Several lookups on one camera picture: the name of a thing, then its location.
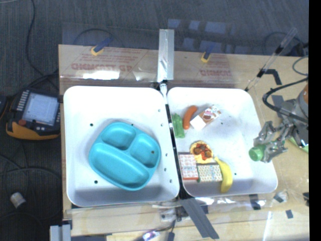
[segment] gray carpet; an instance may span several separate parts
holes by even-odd
[[[9,97],[42,75],[57,73],[58,44],[93,45],[110,32],[119,47],[157,49],[158,30],[171,28],[176,50],[202,51],[204,42],[211,42],[216,53],[270,55],[296,27],[284,54],[308,53],[309,0],[5,1],[0,0],[0,94]],[[53,75],[34,87],[58,92],[58,86]],[[0,240],[49,240],[49,226],[62,218],[60,138],[16,140],[5,125],[3,117]],[[27,201],[21,212],[9,201],[17,191]]]

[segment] sausage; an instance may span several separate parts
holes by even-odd
[[[183,117],[183,128],[185,130],[188,130],[190,128],[191,118],[196,111],[197,111],[197,107],[195,105],[192,105],[185,112],[185,115]]]

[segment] blue clamp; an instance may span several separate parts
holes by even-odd
[[[110,38],[106,38],[105,40],[101,41],[100,43],[98,43],[98,45],[96,45],[95,47],[93,47],[91,49],[91,54],[94,56],[101,54],[104,51],[104,47],[108,46],[109,43],[113,40],[114,40],[114,38],[110,37]]]
[[[207,63],[210,59],[211,52],[214,48],[214,45],[209,46],[201,57],[201,61]]]

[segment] screen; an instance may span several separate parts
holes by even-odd
[[[53,126],[58,110],[57,98],[42,94],[30,93],[23,119]]]

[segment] white tray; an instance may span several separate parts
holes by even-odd
[[[184,116],[186,109],[196,105],[197,115],[208,106],[215,105],[221,115],[201,131],[190,127],[185,138],[176,139],[178,152],[188,152],[192,143],[202,140],[214,155],[225,161],[233,174],[231,189],[222,194],[220,182],[198,183],[183,180],[186,191],[195,197],[245,195],[270,193],[277,187],[273,163],[254,162],[248,155],[253,139],[258,136],[261,125],[251,96],[240,89],[174,87],[168,91],[171,114]]]
[[[166,108],[152,88],[74,86],[64,94],[66,183],[70,201],[81,207],[169,201],[179,192]],[[122,121],[156,139],[162,155],[141,190],[126,191],[95,173],[88,161],[91,145],[110,123]]]

